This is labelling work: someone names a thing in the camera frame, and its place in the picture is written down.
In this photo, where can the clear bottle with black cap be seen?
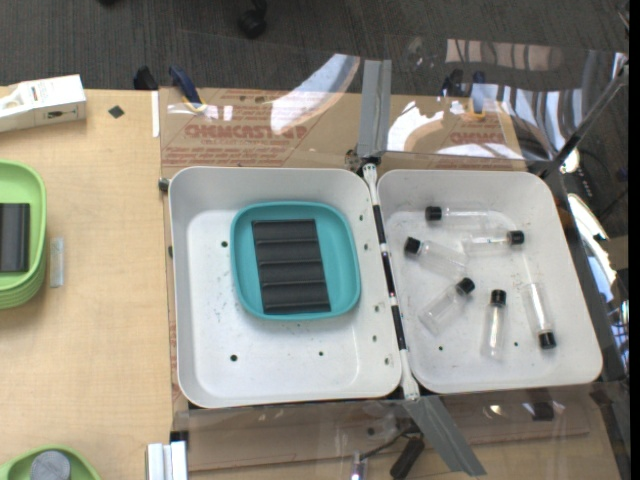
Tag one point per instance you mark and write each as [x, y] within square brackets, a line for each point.
[433, 213]
[516, 238]
[465, 286]
[547, 340]
[498, 297]
[413, 245]

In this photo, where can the stack of green plates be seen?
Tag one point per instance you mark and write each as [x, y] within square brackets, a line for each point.
[31, 188]

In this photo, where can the brown cardboard board red print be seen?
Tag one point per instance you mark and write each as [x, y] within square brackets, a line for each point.
[320, 133]

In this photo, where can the grey round can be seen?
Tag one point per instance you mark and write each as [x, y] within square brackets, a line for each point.
[50, 466]

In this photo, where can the white plastic tray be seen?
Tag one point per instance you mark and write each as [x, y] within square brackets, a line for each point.
[505, 373]
[280, 363]

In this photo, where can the pale grey small bar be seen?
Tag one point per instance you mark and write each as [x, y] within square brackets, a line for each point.
[57, 263]

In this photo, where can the green plate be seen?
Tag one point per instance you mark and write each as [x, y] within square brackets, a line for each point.
[82, 465]

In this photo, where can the teal plate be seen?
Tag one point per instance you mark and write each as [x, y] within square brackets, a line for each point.
[343, 263]

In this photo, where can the thin black and white rod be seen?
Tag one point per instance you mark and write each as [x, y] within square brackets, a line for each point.
[384, 248]

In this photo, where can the black office chair base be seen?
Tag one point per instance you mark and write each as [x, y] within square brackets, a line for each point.
[251, 20]

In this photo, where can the black ribbed insert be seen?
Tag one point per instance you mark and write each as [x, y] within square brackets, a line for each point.
[14, 238]
[291, 268]

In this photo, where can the white carton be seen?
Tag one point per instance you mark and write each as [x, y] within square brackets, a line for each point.
[45, 99]

